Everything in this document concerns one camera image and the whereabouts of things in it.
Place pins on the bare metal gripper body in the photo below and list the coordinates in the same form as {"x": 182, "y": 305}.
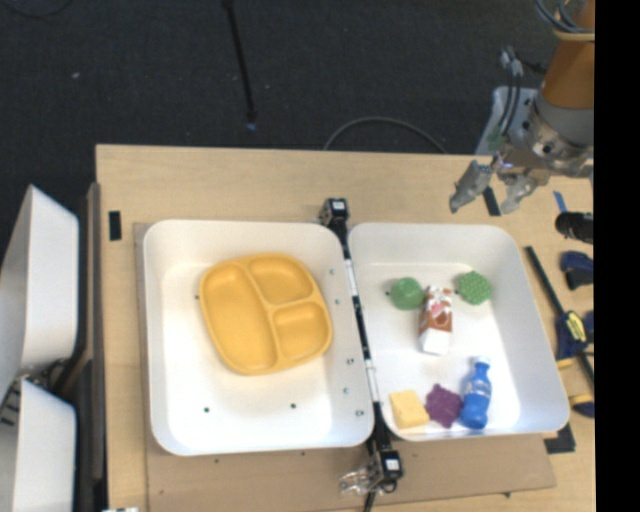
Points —
{"x": 547, "y": 152}

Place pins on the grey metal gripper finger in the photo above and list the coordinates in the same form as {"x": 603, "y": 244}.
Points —
{"x": 470, "y": 186}
{"x": 517, "y": 195}

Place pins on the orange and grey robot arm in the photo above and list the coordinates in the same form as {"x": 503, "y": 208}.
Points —
{"x": 567, "y": 75}

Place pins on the green dotted round biscuit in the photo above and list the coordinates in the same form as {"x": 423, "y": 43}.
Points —
{"x": 474, "y": 287}

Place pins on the green bowl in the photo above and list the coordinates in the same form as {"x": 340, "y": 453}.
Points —
{"x": 407, "y": 294}

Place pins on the brown and white carton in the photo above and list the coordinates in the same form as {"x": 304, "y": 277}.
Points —
{"x": 436, "y": 325}

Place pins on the white plastic tray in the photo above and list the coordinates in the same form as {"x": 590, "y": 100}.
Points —
{"x": 510, "y": 345}
{"x": 250, "y": 415}

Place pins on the thin black and white rod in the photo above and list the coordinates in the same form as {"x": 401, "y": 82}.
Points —
{"x": 357, "y": 310}

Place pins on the blue bottle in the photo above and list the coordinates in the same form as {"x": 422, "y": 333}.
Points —
{"x": 476, "y": 395}

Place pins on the purple grapes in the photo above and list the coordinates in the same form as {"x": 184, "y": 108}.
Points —
{"x": 443, "y": 406}

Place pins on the yellow cheese wedge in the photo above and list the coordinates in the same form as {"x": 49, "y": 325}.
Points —
{"x": 407, "y": 409}

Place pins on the yellow divided plate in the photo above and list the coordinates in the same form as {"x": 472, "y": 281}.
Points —
{"x": 240, "y": 315}

